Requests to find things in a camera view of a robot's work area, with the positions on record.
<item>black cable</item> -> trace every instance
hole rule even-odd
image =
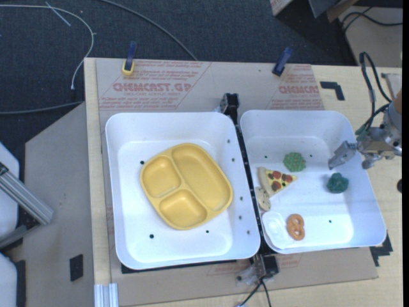
[[[272,307],[271,301],[270,301],[270,295],[268,294],[268,290],[267,290],[267,287],[266,287],[266,285],[265,285],[265,283],[264,283],[263,278],[261,279],[261,284],[263,285],[264,291],[266,292],[267,301],[268,301],[268,307]]]
[[[380,22],[379,20],[376,20],[376,19],[374,19],[374,18],[372,18],[372,17],[366,15],[366,14],[365,14],[366,11],[364,11],[364,12],[350,12],[349,14],[347,14],[347,16],[345,16],[344,19],[346,19],[346,18],[348,18],[349,16],[352,16],[352,15],[358,15],[358,17],[355,17],[353,20],[351,20],[351,22],[348,23],[348,25],[344,28],[344,33],[345,33],[346,30],[349,28],[349,26],[351,25],[351,23],[352,23],[355,19],[357,19],[357,18],[359,18],[359,17],[361,17],[361,16],[364,17],[364,18],[366,18],[367,20],[370,20],[371,22],[373,22],[373,23],[375,23],[375,24],[377,24],[377,25],[381,25],[381,26],[399,26],[399,25],[403,25],[403,22],[399,22],[399,23],[384,23],[384,22]]]
[[[258,288],[260,287],[260,285],[261,285],[261,281],[257,284],[257,286],[254,288],[254,290],[248,295],[248,297],[241,303],[241,304],[239,304],[239,306],[243,306],[255,293],[256,293],[256,291],[258,290]]]
[[[376,84],[378,85],[378,89],[379,89],[380,93],[381,93],[382,96],[386,99],[386,101],[392,102],[392,100],[387,96],[387,94],[385,93],[385,91],[384,91],[383,88],[382,88],[381,81],[379,80],[378,72],[376,71],[376,67],[375,67],[375,64],[374,64],[372,58],[371,58],[371,57],[369,56],[369,54],[366,53],[365,51],[364,51],[364,52],[361,52],[361,53],[360,53],[360,56],[361,56],[361,55],[362,55],[362,56],[365,56],[365,57],[368,59],[369,63],[371,64],[371,68],[372,68],[373,74],[374,74],[374,76],[375,76]],[[363,57],[362,57],[361,63],[364,63],[363,65],[365,65],[365,62],[364,62],[364,58],[363,58]]]
[[[249,301],[249,299],[257,292],[258,288],[259,288],[261,285],[264,287],[264,290],[265,290],[265,292],[266,292],[267,301],[268,301],[268,306],[269,306],[269,307],[272,307],[271,301],[270,301],[270,296],[268,295],[268,290],[267,290],[267,287],[266,287],[266,285],[265,285],[265,283],[264,283],[264,277],[262,277],[262,278],[259,280],[259,283],[258,283],[258,284],[256,285],[256,287],[253,289],[253,291],[252,291],[252,292],[247,296],[247,298],[246,298],[241,304],[239,304],[238,306],[239,306],[239,307],[240,307],[240,306],[243,306],[247,301]]]
[[[388,104],[382,106],[377,111],[375,111],[375,93],[374,93],[373,87],[371,85],[371,81],[369,80],[367,72],[366,72],[365,57],[368,59],[369,63],[371,64],[372,70],[373,70],[374,75],[375,75],[376,83],[378,85],[379,90],[381,91],[381,94],[388,101]],[[359,61],[360,61],[360,64],[361,64],[362,74],[364,76],[365,82],[366,82],[368,90],[369,90],[369,96],[371,97],[371,116],[363,124],[363,127],[365,127],[366,130],[369,130],[369,128],[372,126],[372,122],[373,122],[375,116],[377,114],[379,114],[381,111],[384,111],[389,106],[389,104],[391,103],[392,100],[385,94],[384,90],[382,89],[382,86],[380,84],[379,77],[378,77],[378,72],[376,71],[376,67],[375,67],[371,57],[369,56],[369,54],[366,53],[366,52],[361,52],[359,54]]]
[[[388,109],[388,107],[389,107],[389,104],[385,104],[385,105],[383,105],[382,107],[378,108],[378,110],[376,110],[376,111],[374,112],[374,114],[371,115],[371,117],[369,117],[369,118],[367,119],[367,121],[364,123],[364,126],[366,127],[368,124],[372,124],[372,121],[373,121],[373,119],[375,118],[375,116],[376,116],[377,114],[379,114],[379,113],[383,113],[385,110]]]
[[[52,106],[52,107],[45,107],[45,108],[39,108],[39,109],[31,109],[31,110],[0,111],[0,116],[42,113],[42,112],[44,112],[44,111],[50,111],[50,110],[55,110],[55,109],[61,109],[61,108],[65,108],[65,107],[70,107],[70,106],[78,105],[78,104],[81,104],[81,103],[83,103],[83,101],[71,102],[71,103],[69,103],[69,104],[63,104],[63,105]]]
[[[157,24],[156,22],[154,22],[153,20],[151,20],[150,18],[148,18],[147,16],[144,16],[143,14],[136,12],[135,10],[132,10],[126,6],[123,6],[122,4],[119,3],[115,3],[114,1],[110,1],[110,0],[97,0],[103,3],[107,3],[110,4],[112,6],[118,7],[122,10],[125,10],[127,12],[130,12],[140,18],[142,18],[143,20],[145,20],[146,22],[149,22],[150,24],[154,25],[156,28],[160,29],[162,32],[164,32],[167,36],[169,36],[170,38],[172,38],[172,40],[174,40],[187,54],[190,55],[190,57],[195,60],[198,61],[198,59],[193,55],[193,53],[191,53],[174,35],[172,35],[169,31],[167,31],[166,29],[164,29],[161,25]]]
[[[375,24],[378,24],[378,25],[383,25],[383,26],[402,25],[402,23],[391,23],[391,24],[388,24],[388,23],[382,23],[382,22],[379,22],[378,20],[372,19],[371,17],[369,17],[369,16],[366,15],[366,12],[368,12],[368,11],[369,11],[370,9],[372,9],[372,8],[373,8],[373,6],[371,6],[371,7],[367,8],[367,9],[365,9],[363,12],[351,12],[351,13],[347,14],[347,15],[344,17],[343,21],[341,22],[341,25],[342,25],[342,26],[344,26],[344,23],[345,23],[346,19],[347,19],[349,16],[351,16],[351,15],[357,15],[357,16],[356,16],[353,20],[351,20],[351,22],[348,23],[348,25],[345,27],[345,29],[344,29],[344,31],[343,31],[343,34],[345,34],[346,30],[351,26],[351,24],[352,24],[353,22],[355,22],[355,21],[356,21],[359,17],[361,17],[361,16],[366,17],[367,19],[369,19],[370,21],[373,21]]]

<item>wooden table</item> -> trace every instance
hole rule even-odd
[[[109,248],[105,209],[104,176],[101,155],[101,135],[98,113],[95,58],[84,62],[86,85],[86,113],[88,128],[89,175],[91,190],[91,217],[93,232],[94,277],[96,285],[111,282]],[[354,129],[359,128],[370,115],[367,86],[360,67],[312,66],[317,83],[332,81],[341,85],[346,101],[339,101],[333,90],[320,89],[326,110],[344,114]],[[379,68],[381,72],[401,74],[401,68]],[[374,83],[372,73],[369,78]],[[377,106],[386,101],[377,93]],[[368,170],[385,224],[393,252],[381,258],[377,268],[379,278],[314,287],[271,290],[273,306],[402,306],[403,305],[403,248],[402,248],[402,195],[397,191],[397,181],[402,177],[402,160],[381,160]],[[192,306],[236,306],[247,294],[226,295],[206,299],[194,299],[172,303],[150,304],[151,307],[192,307]],[[267,306],[265,293],[260,289],[246,306]]]

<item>toy pizza slice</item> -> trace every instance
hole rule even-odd
[[[280,171],[259,167],[258,179],[261,187],[267,192],[269,197],[271,197],[289,186],[297,177]]]

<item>yellow divided plate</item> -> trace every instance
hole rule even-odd
[[[167,149],[142,168],[149,201],[173,228],[189,230],[220,214],[233,199],[231,184],[206,150],[192,143]]]

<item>wire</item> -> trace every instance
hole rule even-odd
[[[270,301],[270,295],[268,294],[268,290],[267,290],[267,287],[266,287],[266,285],[265,285],[265,283],[264,283],[263,278],[261,279],[261,284],[263,285],[264,291],[266,292],[267,301],[268,301],[268,307],[272,307],[271,301]]]
[[[83,101],[77,102],[70,102],[69,104],[63,104],[58,106],[46,107],[46,108],[39,108],[39,109],[31,109],[31,110],[21,110],[21,111],[0,111],[0,116],[8,116],[8,115],[18,115],[18,114],[33,114],[33,113],[42,113],[44,111],[50,111],[55,109],[61,109],[65,107],[75,106],[78,104],[83,103]]]
[[[82,19],[81,17],[79,17],[78,15],[69,12],[67,10],[61,9],[61,8],[56,8],[56,7],[49,7],[49,6],[37,6],[37,5],[28,5],[28,4],[0,4],[0,7],[5,7],[5,8],[39,8],[39,9],[51,9],[51,10],[58,10],[59,12],[63,12],[63,13],[67,13],[73,17],[75,17],[76,19],[79,19],[87,28],[88,31],[91,33],[91,45],[89,46],[88,52],[85,54],[84,58],[81,60],[81,62],[78,64],[77,68],[75,69],[75,72],[72,76],[71,79],[71,90],[75,89],[74,86],[74,81],[75,78],[77,76],[77,73],[80,69],[80,67],[82,66],[82,64],[84,63],[84,59],[87,58],[89,56],[89,54],[91,53],[92,49],[94,48],[94,32],[92,31],[92,29],[90,28],[90,26],[87,24],[87,22]]]
[[[265,283],[264,283],[264,277],[262,277],[262,278],[259,280],[259,283],[258,283],[258,284],[256,285],[256,287],[253,289],[253,291],[247,296],[247,298],[246,298],[241,304],[238,305],[238,307],[244,306],[244,304],[245,304],[247,301],[249,301],[249,299],[257,292],[258,288],[259,288],[261,285],[264,287],[264,290],[265,290],[265,292],[266,292],[267,301],[268,301],[268,306],[269,306],[269,307],[272,307],[271,301],[270,301],[270,296],[268,295],[268,290],[267,290],[267,287],[266,287],[266,285],[265,285]]]
[[[382,106],[381,108],[379,108],[377,111],[375,111],[375,94],[374,94],[374,90],[371,84],[371,81],[368,78],[367,72],[366,72],[366,65],[365,65],[365,57],[368,59],[369,63],[371,64],[375,79],[376,79],[376,83],[378,85],[378,88],[381,92],[381,94],[383,95],[383,97],[388,101],[387,105]],[[366,130],[369,130],[369,128],[372,126],[372,122],[375,118],[375,116],[377,114],[379,114],[381,111],[384,111],[389,103],[391,103],[391,99],[385,94],[384,90],[382,89],[381,83],[379,81],[379,77],[378,77],[378,72],[376,71],[376,67],[371,59],[371,57],[369,56],[368,53],[366,52],[361,52],[359,54],[359,61],[361,64],[361,70],[362,70],[362,74],[364,76],[365,82],[367,84],[368,90],[369,90],[369,96],[371,97],[371,116],[368,118],[368,120],[363,124],[362,127],[365,127]]]
[[[381,25],[381,26],[397,26],[397,25],[402,25],[403,23],[384,23],[384,22],[380,22],[378,20],[373,19],[372,17],[369,17],[366,15],[366,12],[368,12],[370,9],[372,9],[373,7],[368,7],[366,8],[363,12],[351,12],[349,14],[347,14],[343,21],[341,22],[341,25],[344,26],[344,23],[346,21],[346,19],[352,15],[357,15],[353,20],[351,20],[348,25],[344,28],[343,33],[345,34],[346,30],[351,26],[351,24],[353,22],[355,22],[359,17],[363,16],[365,18],[367,18],[368,20],[370,20],[371,22],[374,22],[375,24]]]
[[[253,289],[253,291],[247,296],[247,298],[241,303],[239,304],[239,306],[243,306],[258,290],[258,288],[261,285],[261,281],[256,285],[256,287]]]
[[[371,64],[371,68],[372,68],[373,74],[375,76],[376,84],[378,85],[378,89],[379,89],[380,93],[383,95],[383,97],[388,102],[392,102],[392,100],[387,96],[387,94],[385,93],[385,91],[382,88],[381,82],[379,80],[378,72],[376,71],[375,64],[374,64],[373,60],[371,59],[371,57],[369,56],[369,54],[364,51],[364,52],[360,53],[360,56],[362,56],[361,64],[362,64],[363,67],[365,66],[365,61],[363,59],[363,56],[365,56],[368,59],[369,63]]]
[[[144,16],[143,14],[136,12],[135,10],[132,10],[126,6],[123,6],[122,4],[119,3],[115,3],[114,1],[110,1],[110,0],[97,0],[103,3],[107,3],[107,4],[111,4],[115,7],[118,7],[122,10],[126,10],[127,12],[130,12],[140,18],[142,18],[143,20],[145,20],[146,22],[149,22],[150,24],[154,25],[156,28],[158,28],[159,30],[161,30],[162,32],[164,32],[167,36],[169,36],[170,38],[172,38],[187,54],[190,55],[190,57],[195,60],[198,61],[198,59],[193,55],[193,53],[191,53],[190,50],[188,50],[186,48],[186,46],[184,46],[174,35],[172,35],[168,30],[166,30],[165,28],[163,28],[161,25],[157,24],[156,22],[154,22],[153,20],[151,20],[150,18],[148,18],[147,16]]]

